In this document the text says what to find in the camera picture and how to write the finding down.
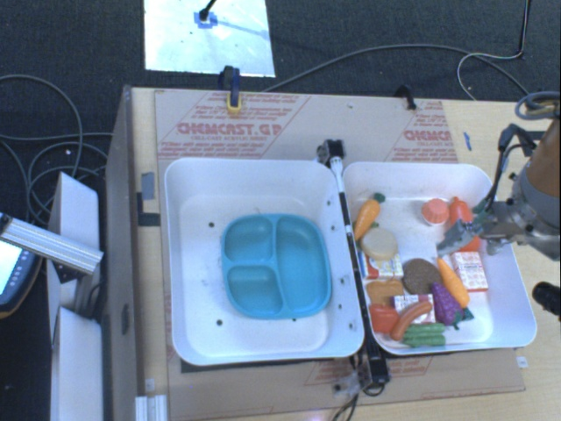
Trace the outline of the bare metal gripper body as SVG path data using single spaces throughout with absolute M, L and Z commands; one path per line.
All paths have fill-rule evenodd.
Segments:
M 486 252 L 497 254 L 505 245 L 516 243 L 543 250 L 542 219 L 524 202 L 506 200 L 489 203 L 482 200 L 475 207 L 475 225 L 486 242 Z

